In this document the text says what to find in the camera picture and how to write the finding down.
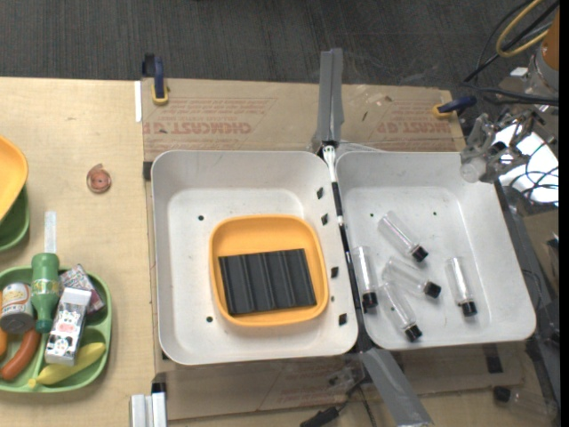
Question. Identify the green bottle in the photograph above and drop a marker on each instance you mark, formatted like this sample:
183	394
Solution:
44	283

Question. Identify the green divided plate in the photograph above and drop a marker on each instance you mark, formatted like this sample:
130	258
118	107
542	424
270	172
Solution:
95	327

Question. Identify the small can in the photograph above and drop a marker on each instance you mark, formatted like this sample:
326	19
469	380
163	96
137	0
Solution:
15	307

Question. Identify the colourful packet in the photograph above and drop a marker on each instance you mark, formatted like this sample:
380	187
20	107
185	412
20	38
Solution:
82	278

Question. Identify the orange plate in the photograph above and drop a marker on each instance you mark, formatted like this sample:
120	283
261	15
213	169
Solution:
266	234
10	176

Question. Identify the brown cardboard board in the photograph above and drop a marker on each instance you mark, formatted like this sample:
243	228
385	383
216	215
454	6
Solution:
275	114

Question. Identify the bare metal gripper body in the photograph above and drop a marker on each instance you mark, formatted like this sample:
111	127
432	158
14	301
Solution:
526	120

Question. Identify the black ribbed rack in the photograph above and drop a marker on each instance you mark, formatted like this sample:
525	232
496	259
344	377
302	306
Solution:
266	280

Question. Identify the clear plastic bottle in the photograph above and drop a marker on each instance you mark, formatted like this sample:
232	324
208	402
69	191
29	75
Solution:
460	283
400	311
524	402
409	276
400	234
365	274
471	171

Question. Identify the black block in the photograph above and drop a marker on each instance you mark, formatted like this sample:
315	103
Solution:
321	416

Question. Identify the red sausage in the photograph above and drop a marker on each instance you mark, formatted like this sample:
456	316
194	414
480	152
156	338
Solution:
20	356

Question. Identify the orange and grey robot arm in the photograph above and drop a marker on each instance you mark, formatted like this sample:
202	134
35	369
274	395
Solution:
548	67

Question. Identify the thin black and white rod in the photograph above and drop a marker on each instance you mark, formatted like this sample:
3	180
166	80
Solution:
338	198

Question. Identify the yellow banana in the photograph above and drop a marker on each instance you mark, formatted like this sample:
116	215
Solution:
84	358

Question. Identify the white cow print carton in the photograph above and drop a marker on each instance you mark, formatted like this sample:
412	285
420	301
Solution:
66	327

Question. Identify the white plastic tray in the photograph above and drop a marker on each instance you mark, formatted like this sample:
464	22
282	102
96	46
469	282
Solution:
489	220
186	327

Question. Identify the pink doughnut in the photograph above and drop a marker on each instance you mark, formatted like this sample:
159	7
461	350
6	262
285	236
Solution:
98	179

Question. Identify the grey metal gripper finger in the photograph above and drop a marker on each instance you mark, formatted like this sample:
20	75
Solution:
497	160
480	134

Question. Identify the orange carrot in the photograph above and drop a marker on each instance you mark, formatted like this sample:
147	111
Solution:
2	341

